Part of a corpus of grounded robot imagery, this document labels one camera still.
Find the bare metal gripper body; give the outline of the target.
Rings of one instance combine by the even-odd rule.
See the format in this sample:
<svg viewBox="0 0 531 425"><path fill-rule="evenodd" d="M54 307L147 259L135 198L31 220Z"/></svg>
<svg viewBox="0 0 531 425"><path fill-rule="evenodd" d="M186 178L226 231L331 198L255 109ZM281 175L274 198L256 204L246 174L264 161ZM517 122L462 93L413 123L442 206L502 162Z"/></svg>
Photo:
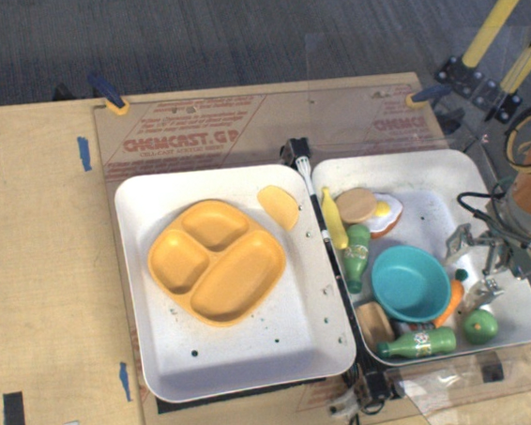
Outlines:
<svg viewBox="0 0 531 425"><path fill-rule="evenodd" d="M531 277L531 236L511 232L486 231L478 238L488 251L482 270L484 277L508 271L518 280Z"/></svg>

